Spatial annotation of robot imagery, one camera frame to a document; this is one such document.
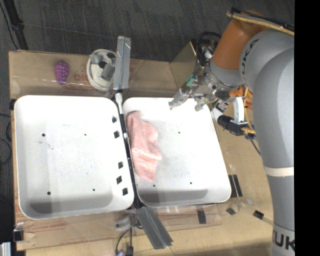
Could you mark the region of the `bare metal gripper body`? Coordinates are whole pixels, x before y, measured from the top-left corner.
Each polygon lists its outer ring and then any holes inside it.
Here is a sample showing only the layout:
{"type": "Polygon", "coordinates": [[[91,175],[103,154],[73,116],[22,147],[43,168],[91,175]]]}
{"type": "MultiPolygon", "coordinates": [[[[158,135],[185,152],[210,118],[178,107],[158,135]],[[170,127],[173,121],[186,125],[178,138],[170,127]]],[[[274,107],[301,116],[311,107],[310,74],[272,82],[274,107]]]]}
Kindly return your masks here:
{"type": "Polygon", "coordinates": [[[230,93],[240,86],[239,81],[230,83],[220,81],[216,75],[209,73],[206,75],[196,75],[192,73],[181,87],[184,95],[192,98],[206,98],[210,101],[219,99],[227,101],[230,93]]]}

